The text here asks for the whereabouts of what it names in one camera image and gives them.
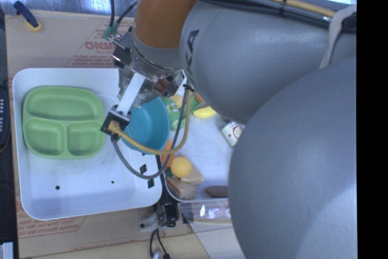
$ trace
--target black hole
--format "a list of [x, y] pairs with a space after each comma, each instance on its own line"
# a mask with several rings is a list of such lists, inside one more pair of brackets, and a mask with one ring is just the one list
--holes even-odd
[[141, 174], [144, 174], [144, 172], [146, 172], [147, 171], [147, 165], [142, 165], [141, 167], [140, 167], [140, 173]]
[[155, 185], [153, 179], [148, 180], [148, 189], [152, 188]]

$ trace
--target blue bowl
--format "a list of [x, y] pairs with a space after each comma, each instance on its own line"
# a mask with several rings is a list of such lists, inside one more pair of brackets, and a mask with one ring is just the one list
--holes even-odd
[[[170, 136], [170, 118], [166, 106], [160, 98], [155, 98], [140, 108], [131, 108], [131, 120], [124, 132], [135, 141], [152, 149], [163, 150]], [[124, 138], [131, 149], [142, 153]]]

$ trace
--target blue and yellow clamp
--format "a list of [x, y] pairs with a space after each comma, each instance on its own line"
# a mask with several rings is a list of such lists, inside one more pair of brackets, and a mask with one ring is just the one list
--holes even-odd
[[18, 14], [21, 14], [25, 18], [24, 24], [28, 29], [32, 30], [33, 32], [40, 31], [42, 24], [36, 20], [31, 11], [24, 4], [22, 4], [20, 1], [16, 1], [13, 6]]

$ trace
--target toy lemon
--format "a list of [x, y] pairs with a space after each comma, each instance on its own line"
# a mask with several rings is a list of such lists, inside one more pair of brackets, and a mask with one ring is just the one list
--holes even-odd
[[176, 156], [171, 161], [171, 173], [178, 177], [186, 177], [192, 171], [192, 163], [185, 156]]

